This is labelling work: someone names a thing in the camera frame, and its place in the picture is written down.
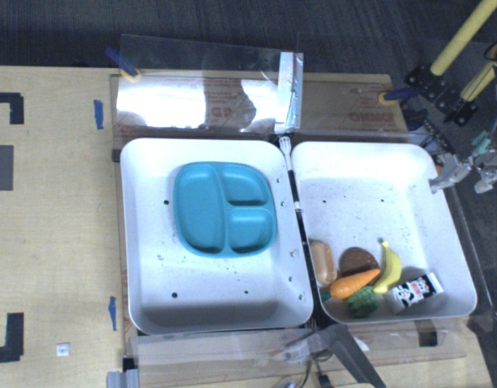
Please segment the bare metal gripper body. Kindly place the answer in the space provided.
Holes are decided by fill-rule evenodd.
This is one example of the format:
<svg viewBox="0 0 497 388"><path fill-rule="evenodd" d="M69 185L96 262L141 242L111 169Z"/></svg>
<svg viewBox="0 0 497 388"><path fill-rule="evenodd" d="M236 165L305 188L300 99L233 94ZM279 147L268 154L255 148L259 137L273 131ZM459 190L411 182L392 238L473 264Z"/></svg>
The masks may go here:
<svg viewBox="0 0 497 388"><path fill-rule="evenodd" d="M473 152L470 162L482 179L497 178L497 149L487 148L480 154Z"/></svg>

